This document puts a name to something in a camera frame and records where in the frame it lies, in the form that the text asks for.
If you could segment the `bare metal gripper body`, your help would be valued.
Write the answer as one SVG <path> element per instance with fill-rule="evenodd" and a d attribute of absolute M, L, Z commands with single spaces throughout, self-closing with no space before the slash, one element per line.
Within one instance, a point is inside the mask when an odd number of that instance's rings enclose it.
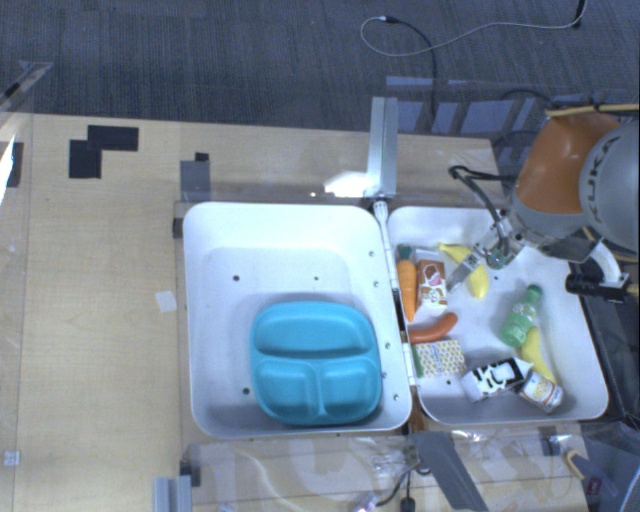
<path fill-rule="evenodd" d="M 519 255 L 524 246 L 522 233 L 517 226 L 508 218 L 503 218 L 491 225 L 473 245 L 473 250 L 489 268 L 501 270 Z"/>

